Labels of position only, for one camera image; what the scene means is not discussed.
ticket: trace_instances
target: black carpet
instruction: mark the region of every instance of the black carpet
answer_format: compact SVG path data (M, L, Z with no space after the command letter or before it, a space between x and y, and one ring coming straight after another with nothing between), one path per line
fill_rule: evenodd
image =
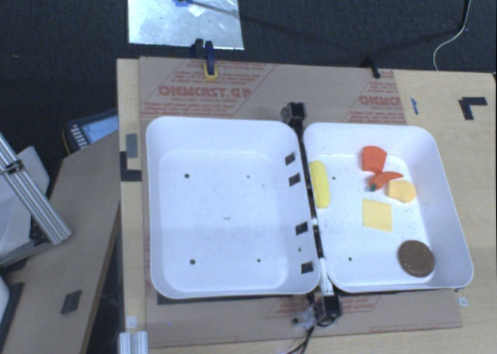
M238 0L243 51L226 60L433 70L464 0ZM448 71L495 71L497 0L472 0L468 28L438 55ZM127 0L0 0L0 132L34 145L51 174L69 121L116 106L116 59L188 57L127 42Z

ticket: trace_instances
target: white bracket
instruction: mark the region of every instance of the white bracket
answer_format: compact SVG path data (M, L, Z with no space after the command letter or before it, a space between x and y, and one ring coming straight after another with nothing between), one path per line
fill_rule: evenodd
M312 225L318 226L318 219L312 218ZM319 259L319 286L321 287L321 292L323 296L335 296L335 291L333 290L333 285L328 279L328 271L326 271L326 259Z
M147 331L120 333L119 354L148 354Z

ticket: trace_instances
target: tray hinge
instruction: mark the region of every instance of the tray hinge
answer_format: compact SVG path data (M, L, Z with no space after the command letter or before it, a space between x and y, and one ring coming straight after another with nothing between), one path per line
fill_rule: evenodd
M314 233L316 251L318 253L320 280L322 296L325 303L325 313L329 318L337 318L340 316L341 308L338 296L335 295L333 284L328 277L326 270L325 252L321 242L321 232L319 230L314 193L312 192L311 173L309 172L308 157L304 145L304 124L306 117L305 106L302 102L289 102L286 107L281 110L280 120L289 125L297 134L299 148L301 150L302 168L304 170L305 185L308 191L309 207L312 217L312 231Z

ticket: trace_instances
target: aluminum foil square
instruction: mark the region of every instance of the aluminum foil square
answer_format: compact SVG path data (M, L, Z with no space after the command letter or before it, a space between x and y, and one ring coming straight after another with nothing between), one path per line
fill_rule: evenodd
M243 50L237 0L128 0L130 43Z

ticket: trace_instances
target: white plastic tray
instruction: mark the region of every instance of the white plastic tray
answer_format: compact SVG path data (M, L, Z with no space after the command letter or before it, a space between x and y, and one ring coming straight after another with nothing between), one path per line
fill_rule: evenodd
M171 298L301 294L319 281L296 134L273 121L166 116L147 128L151 278ZM418 127L314 123L308 161L325 164L331 204L318 209L328 277L351 293L467 285L473 265L432 136ZM367 191L360 155L375 145L400 172L409 204ZM363 199L390 203L393 231L363 226ZM406 273L403 241L427 244L435 269Z
M468 285L473 265L433 137L407 126L314 123L304 133L308 161L325 164L331 203L318 209L328 276L351 293L422 290ZM412 182L417 197L409 204L390 199L385 189L367 191L372 176L361 168L364 147L388 153L384 170L400 172ZM363 198L390 203L393 231L363 226ZM410 276L400 266L403 241L427 244L435 269L425 277Z
M162 117L148 126L146 141L151 278L159 293L191 298L315 288L319 269L301 155L287 125ZM297 234L302 224L307 230Z

